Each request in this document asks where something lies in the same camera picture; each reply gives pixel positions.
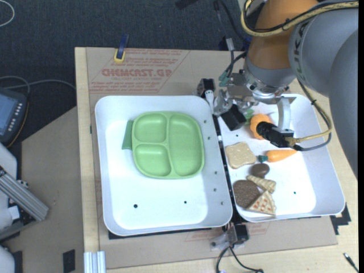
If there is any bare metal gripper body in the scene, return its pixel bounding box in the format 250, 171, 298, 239
225, 72, 289, 108

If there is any black cube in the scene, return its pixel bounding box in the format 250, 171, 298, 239
221, 105, 247, 132

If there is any orange toy pumpkin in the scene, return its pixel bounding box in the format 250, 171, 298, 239
245, 109, 274, 140

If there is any thin black and white rod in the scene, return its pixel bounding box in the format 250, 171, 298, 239
205, 90, 237, 225

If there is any beige toy bread slice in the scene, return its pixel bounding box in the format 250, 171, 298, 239
224, 141, 257, 169

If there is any orange toy carrot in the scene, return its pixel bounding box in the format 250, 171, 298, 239
258, 148, 298, 164

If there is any dark brown oval toy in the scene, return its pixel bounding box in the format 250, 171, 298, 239
250, 163, 271, 179

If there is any green divided plate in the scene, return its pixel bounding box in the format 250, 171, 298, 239
122, 110, 205, 180

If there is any beige toy waffle cone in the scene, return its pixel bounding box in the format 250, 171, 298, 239
246, 174, 277, 194

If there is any brown round toy biscuit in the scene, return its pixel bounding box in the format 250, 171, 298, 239
232, 179, 260, 209

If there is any brown cardboard board red print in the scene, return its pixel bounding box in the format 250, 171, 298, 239
85, 47, 340, 270

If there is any white plastic tray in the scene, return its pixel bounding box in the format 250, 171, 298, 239
94, 95, 234, 237
212, 93, 346, 223

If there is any toy pizza slice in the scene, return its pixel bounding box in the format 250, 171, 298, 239
246, 189, 278, 216

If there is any black block with thin wires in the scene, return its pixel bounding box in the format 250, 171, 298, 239
197, 77, 216, 96
209, 223, 251, 251

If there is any black cylinder on white bracket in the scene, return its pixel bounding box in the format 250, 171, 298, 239
255, 95, 297, 149

